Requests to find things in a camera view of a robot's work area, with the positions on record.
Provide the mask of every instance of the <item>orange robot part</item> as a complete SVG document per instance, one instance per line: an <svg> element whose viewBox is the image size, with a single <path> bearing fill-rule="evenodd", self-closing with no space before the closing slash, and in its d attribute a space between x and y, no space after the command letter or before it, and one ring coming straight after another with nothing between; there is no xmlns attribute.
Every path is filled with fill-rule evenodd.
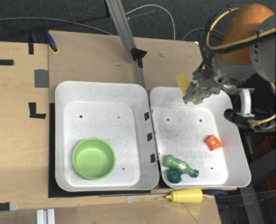
<svg viewBox="0 0 276 224"><path fill-rule="evenodd" d="M230 22L221 45L253 36L258 26L273 14L272 10L261 4L252 3L244 6ZM218 56L229 64L251 64L249 47Z"/></svg>

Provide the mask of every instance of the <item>white tray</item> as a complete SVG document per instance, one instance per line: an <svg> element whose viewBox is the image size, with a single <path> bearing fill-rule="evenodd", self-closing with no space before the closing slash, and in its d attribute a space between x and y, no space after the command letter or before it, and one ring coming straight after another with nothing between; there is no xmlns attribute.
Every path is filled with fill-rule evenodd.
<svg viewBox="0 0 276 224"><path fill-rule="evenodd" d="M184 104L179 88L156 87L150 92L152 121L165 183L174 189L244 187L251 181L248 162L236 125L223 116L232 108L230 98L222 92L203 100L202 104ZM214 134L222 144L210 151L205 144ZM175 184L167 180L164 158L171 154L199 171L196 178L183 174Z"/></svg>
<svg viewBox="0 0 276 224"><path fill-rule="evenodd" d="M148 190L159 181L149 99L137 84L66 81L55 91L55 178L66 191ZM82 139L99 137L116 153L112 173L81 177L72 152Z"/></svg>

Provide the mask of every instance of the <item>green plastic bottle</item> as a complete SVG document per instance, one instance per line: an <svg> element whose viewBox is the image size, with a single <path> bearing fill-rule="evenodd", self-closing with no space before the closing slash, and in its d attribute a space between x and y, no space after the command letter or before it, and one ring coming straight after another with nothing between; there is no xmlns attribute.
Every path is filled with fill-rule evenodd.
<svg viewBox="0 0 276 224"><path fill-rule="evenodd" d="M197 177L199 171L196 169L190 168L190 166L180 159L173 157L171 154L168 154L164 160L164 166L168 168L178 168L183 174L188 174L191 177Z"/></svg>

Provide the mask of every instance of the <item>metal pole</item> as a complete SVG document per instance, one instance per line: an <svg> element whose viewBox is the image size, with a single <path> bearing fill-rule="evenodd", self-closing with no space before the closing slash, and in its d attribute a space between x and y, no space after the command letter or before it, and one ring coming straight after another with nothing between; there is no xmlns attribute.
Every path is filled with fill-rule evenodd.
<svg viewBox="0 0 276 224"><path fill-rule="evenodd" d="M131 50L136 48L136 44L126 18L121 0L106 0L109 12L113 18L118 35L122 41L124 49L127 52L128 58L133 61ZM136 75L138 84L145 88L145 80L143 68L138 65L138 60L135 61Z"/></svg>

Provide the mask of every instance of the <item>yellow object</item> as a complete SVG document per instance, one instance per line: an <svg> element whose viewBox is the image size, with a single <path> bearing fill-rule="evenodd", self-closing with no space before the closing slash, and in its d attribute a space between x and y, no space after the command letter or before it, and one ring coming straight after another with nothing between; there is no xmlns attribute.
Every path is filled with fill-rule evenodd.
<svg viewBox="0 0 276 224"><path fill-rule="evenodd" d="M48 46L48 47L49 47L49 50L50 50L54 55L57 55L57 54L60 52L60 50L59 50L58 47L56 47L56 48L57 48L57 51L53 51L53 49L52 49L50 46Z"/></svg>
<svg viewBox="0 0 276 224"><path fill-rule="evenodd" d="M176 75L176 82L177 82L177 85L179 86L181 92L185 96L186 90L188 89L190 82L188 81L186 76L181 73ZM198 99L198 97L195 97L194 99L191 100L191 102L195 102L197 99Z"/></svg>
<svg viewBox="0 0 276 224"><path fill-rule="evenodd" d="M174 190L167 195L173 203L201 203L204 195L201 189L181 189Z"/></svg>

